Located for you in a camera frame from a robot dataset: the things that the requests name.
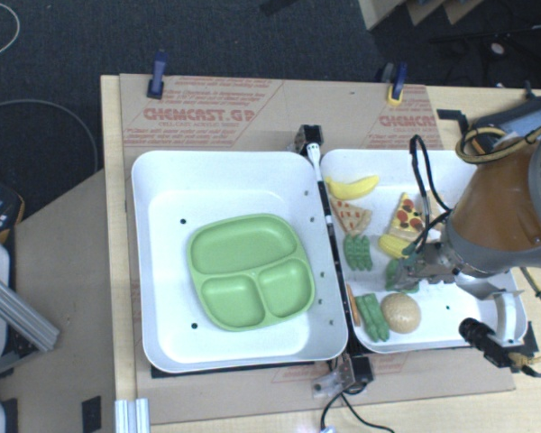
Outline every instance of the dark carpet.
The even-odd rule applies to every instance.
[[[376,81],[385,63],[405,61],[408,83],[541,88],[541,30],[532,29],[541,0],[486,0],[455,25],[439,8],[414,26],[402,5],[370,32],[358,0],[299,0],[266,14],[269,1],[0,0],[21,23],[0,53],[0,103],[64,108],[0,106],[0,180],[23,196],[26,216],[94,171],[79,121],[104,165],[100,76],[150,73],[157,49],[173,75]],[[0,47],[14,31],[0,7]],[[495,59],[485,47],[507,32],[506,56]]]

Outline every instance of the white tray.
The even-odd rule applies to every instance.
[[[327,360],[348,329],[310,163],[292,152],[153,151],[133,165],[145,354],[168,373]],[[201,226],[256,213],[283,217],[298,234],[316,294],[304,314],[242,332],[213,324],[186,263]]]
[[[475,166],[461,161],[451,151],[429,151],[431,170],[436,190],[448,207],[459,200]],[[426,169],[419,157],[419,169],[426,182]],[[379,175],[375,190],[353,201],[356,206],[372,211],[371,223],[365,230],[371,241],[373,267],[370,272],[353,271],[347,265],[343,253],[344,232],[335,220],[335,234],[341,254],[344,279],[351,285],[355,296],[374,292],[379,302],[389,294],[385,290],[385,268],[390,258],[378,246],[379,236],[386,232],[391,217],[399,203],[400,195],[408,193],[418,204],[418,186],[411,167],[408,151],[335,150],[321,161],[323,177],[335,181],[351,182],[368,175]],[[489,279],[496,287],[517,290],[511,273],[499,274]],[[467,345],[459,334],[459,325],[465,318],[476,318],[487,326],[497,328],[497,309],[493,300],[479,301],[455,284],[419,284],[419,291],[410,295],[421,308],[422,320],[411,334],[390,333],[386,342],[373,342],[363,327],[354,327],[355,335],[367,348],[377,353],[445,348]],[[519,296],[515,298],[517,309],[516,340],[527,332],[527,316]]]

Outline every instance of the black wire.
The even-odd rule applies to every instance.
[[[331,359],[329,361],[326,361],[326,365],[328,365],[328,370],[332,372],[334,369],[336,369],[339,365],[338,358]]]
[[[440,219],[434,220],[433,223],[430,222],[429,200],[425,190],[425,183],[423,182],[423,179],[421,178],[421,172],[418,169],[417,144],[421,146],[421,152],[423,153],[423,158],[425,160],[426,177],[429,182],[429,188],[431,188],[431,192],[433,193],[433,197],[435,198],[437,203],[445,210],[445,212],[441,216],[437,217]],[[449,208],[443,202],[443,200],[436,191],[435,183],[433,182],[433,175],[431,173],[431,161],[429,160],[428,152],[426,150],[425,142],[423,141],[423,139],[418,134],[415,134],[411,138],[408,148],[412,156],[411,165],[413,167],[413,173],[415,174],[415,180],[417,181],[418,190],[421,194],[421,198],[423,199],[423,212],[425,214],[425,228],[423,229],[423,232],[417,237],[417,240],[414,243],[415,245],[418,244],[417,252],[419,253],[426,244],[426,239],[428,237],[430,229],[439,221],[443,221],[444,219],[446,219],[451,213],[451,208]]]
[[[429,187],[431,188],[431,191],[433,192],[433,196],[435,197],[437,203],[446,211],[451,211],[451,208],[449,208],[441,199],[439,194],[436,192],[435,189],[435,183],[433,182],[433,175],[431,173],[431,161],[429,160],[428,152],[426,151],[425,142],[423,141],[423,138],[421,138],[418,134],[414,135],[411,138],[411,145],[410,145],[410,152],[413,155],[414,163],[413,165],[417,165],[417,143],[421,146],[421,151],[423,152],[423,157],[425,158],[425,165],[426,165],[426,177],[429,180]]]
[[[343,398],[344,403],[346,406],[351,410],[353,415],[363,424],[367,427],[376,428],[376,429],[384,429],[385,431],[388,431],[389,433],[395,433],[395,430],[385,427],[383,425],[376,425],[374,423],[370,423],[367,420],[363,419],[354,409],[353,406],[351,406],[351,403],[344,397],[344,394],[341,395],[341,398]]]
[[[535,378],[541,379],[541,373],[533,370],[528,365],[524,365],[523,367],[521,367],[521,372],[526,374],[526,375],[529,375],[530,377],[535,377]]]
[[[351,396],[354,396],[356,394],[364,392],[365,388],[367,388],[366,382],[358,382],[355,385],[351,386],[350,388],[347,388],[344,391],[344,394],[349,394]]]
[[[362,392],[362,390],[364,390],[364,387],[366,386],[366,383],[364,384],[364,386],[361,388],[361,390],[359,392]],[[395,430],[389,428],[389,427],[385,427],[383,425],[376,425],[374,423],[370,423],[368,422],[367,420],[363,419],[358,413],[356,410],[353,409],[353,406],[351,405],[351,403],[346,399],[346,397],[344,396],[344,394],[346,393],[345,390],[337,393],[332,400],[330,400],[325,408],[323,409],[323,413],[321,414],[321,430],[325,429],[326,428],[326,413],[328,412],[328,410],[331,408],[331,406],[333,405],[333,403],[338,400],[339,398],[341,398],[344,403],[346,404],[346,406],[349,408],[349,410],[351,411],[351,413],[363,424],[363,425],[366,425],[367,427],[371,427],[371,428],[376,428],[376,429],[382,429],[382,430],[385,430],[385,431],[388,431],[389,433],[395,433]]]

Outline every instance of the green plate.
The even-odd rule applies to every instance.
[[[188,241],[187,259],[205,312],[226,330],[294,318],[315,297],[307,254],[279,216],[238,216],[203,226]]]

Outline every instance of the desk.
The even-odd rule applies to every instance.
[[[511,107],[524,95],[522,90],[495,88],[428,88],[434,110],[460,109],[473,120],[482,115]],[[116,76],[101,78],[103,127],[105,140],[105,181],[108,216],[108,242],[115,358],[115,395],[117,399],[137,398],[134,367],[133,320],[131,308],[128,232],[124,213],[124,155],[122,146],[120,82]],[[455,122],[439,121],[446,148],[453,148],[459,137]],[[541,283],[541,271],[535,271]],[[541,302],[518,277],[526,290],[524,305],[534,323],[541,354]],[[432,400],[386,403],[357,408],[367,420],[388,425],[397,432],[541,432],[541,379],[514,375],[513,392],[460,396]],[[153,432],[315,432],[320,410],[260,415],[236,419],[218,419],[161,425]],[[332,409],[327,424],[338,432],[363,432],[347,408]]]

